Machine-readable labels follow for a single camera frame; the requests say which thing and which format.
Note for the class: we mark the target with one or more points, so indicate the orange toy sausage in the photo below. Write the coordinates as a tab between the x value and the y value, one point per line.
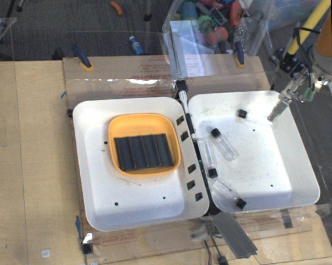
117	8

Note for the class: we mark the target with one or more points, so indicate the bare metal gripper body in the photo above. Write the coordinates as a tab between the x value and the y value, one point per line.
298	86

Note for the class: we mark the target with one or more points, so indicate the white plastic tray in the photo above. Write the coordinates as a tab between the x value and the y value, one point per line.
136	196
263	166

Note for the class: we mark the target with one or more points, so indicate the orange plate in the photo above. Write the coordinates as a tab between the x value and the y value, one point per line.
142	123

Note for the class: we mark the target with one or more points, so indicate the blue bottle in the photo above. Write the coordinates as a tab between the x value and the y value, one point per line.
136	46

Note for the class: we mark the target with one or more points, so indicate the black ribbed insert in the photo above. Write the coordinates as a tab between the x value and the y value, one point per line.
143	152

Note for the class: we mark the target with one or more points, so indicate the thin black and white rod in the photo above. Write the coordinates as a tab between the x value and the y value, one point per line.
193	133

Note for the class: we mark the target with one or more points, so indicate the clear plastic storage box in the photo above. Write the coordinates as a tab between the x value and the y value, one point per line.
218	19

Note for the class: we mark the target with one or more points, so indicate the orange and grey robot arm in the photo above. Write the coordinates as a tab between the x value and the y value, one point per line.
324	40

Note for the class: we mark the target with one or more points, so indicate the dull grey metal gripper finger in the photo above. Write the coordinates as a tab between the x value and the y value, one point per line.
277	112

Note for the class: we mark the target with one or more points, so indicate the clear bottle with black cap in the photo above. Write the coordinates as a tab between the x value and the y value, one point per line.
225	147
226	193
209	157
250	118

